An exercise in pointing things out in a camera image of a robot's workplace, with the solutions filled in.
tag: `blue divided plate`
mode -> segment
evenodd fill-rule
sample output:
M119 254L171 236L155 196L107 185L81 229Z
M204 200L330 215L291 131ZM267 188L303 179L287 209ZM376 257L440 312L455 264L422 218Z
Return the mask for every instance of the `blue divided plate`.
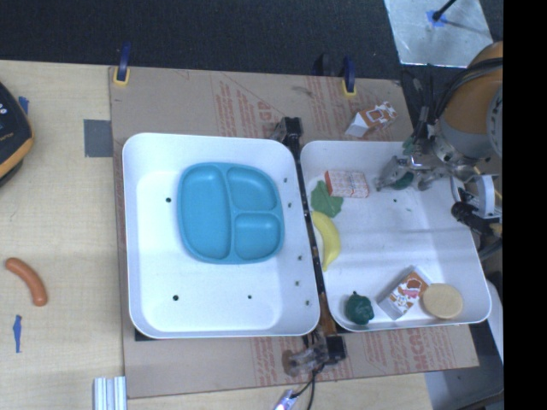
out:
M275 183L241 164L188 167L179 181L177 215L187 250L210 263L265 261L279 252L285 237Z

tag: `banana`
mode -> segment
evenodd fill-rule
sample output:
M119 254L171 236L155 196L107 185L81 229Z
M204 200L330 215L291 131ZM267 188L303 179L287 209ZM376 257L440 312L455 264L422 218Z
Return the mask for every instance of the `banana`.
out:
M323 239L323 272L340 255L340 236L331 218L320 211L312 211L311 220Z

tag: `table surface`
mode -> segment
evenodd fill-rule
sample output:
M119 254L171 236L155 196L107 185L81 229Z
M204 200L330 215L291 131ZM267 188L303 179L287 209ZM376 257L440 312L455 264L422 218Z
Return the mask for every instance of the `table surface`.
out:
M26 261L49 295L34 306L23 281L4 269L0 408L92 409L93 379L124 375L113 163L84 150L84 121L110 120L108 67L0 61L0 81L29 101L36 136L22 169L0 189L0 258ZM137 399L127 408L269 410L286 389ZM293 410L307 402L305 394ZM424 374L321 382L312 408L402 406L432 408Z

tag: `cardboard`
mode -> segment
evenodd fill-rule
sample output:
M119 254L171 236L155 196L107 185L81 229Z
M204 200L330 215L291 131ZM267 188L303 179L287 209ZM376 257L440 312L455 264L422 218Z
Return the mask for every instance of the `cardboard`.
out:
M268 138L283 117L300 117L302 144L316 139L403 141L412 132L397 82L357 79L347 97L339 78L133 67L127 85L112 82L115 202L123 352L128 398L302 384L282 355L305 349L301 337L150 340L128 313L121 150L139 132ZM388 101L397 119L363 138L345 134L358 111ZM467 325L343 334L348 357L318 381L378 377L478 365Z

